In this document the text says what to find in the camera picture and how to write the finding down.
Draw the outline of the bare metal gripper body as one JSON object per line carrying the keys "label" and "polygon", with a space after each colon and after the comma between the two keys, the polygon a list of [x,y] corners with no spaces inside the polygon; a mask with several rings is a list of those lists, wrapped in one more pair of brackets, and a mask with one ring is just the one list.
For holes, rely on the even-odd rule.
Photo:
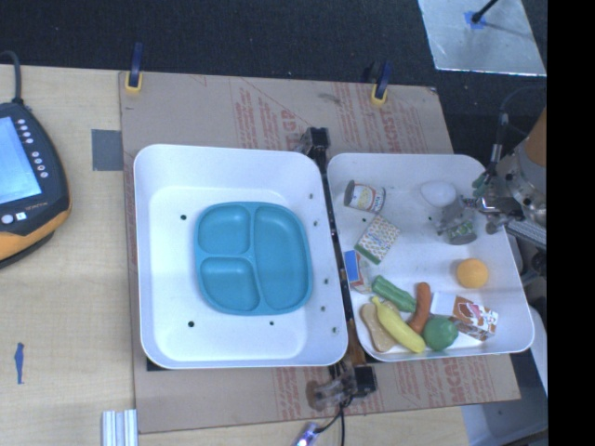
{"label": "bare metal gripper body", "polygon": [[513,221],[528,221],[537,225],[547,224],[547,198],[544,188],[529,178],[522,163],[529,161],[519,153],[510,153],[497,164],[490,163],[473,182],[473,197],[477,210],[502,213]]}

